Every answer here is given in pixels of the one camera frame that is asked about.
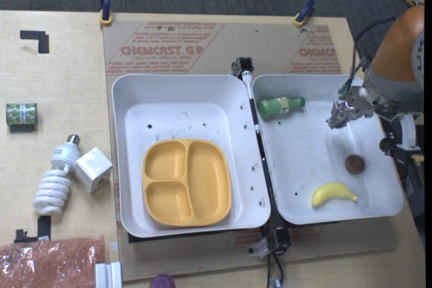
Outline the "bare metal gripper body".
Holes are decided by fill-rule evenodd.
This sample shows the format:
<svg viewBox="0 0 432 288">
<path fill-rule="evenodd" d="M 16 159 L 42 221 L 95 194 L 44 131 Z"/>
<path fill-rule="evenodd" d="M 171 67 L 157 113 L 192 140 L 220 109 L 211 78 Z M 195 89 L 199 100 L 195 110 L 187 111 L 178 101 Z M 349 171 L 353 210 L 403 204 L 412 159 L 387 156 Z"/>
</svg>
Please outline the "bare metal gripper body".
<svg viewBox="0 0 432 288">
<path fill-rule="evenodd" d="M 373 106 L 364 96 L 362 86 L 351 86 L 343 103 L 343 110 L 347 119 L 370 118 L 373 116 Z"/>
</svg>

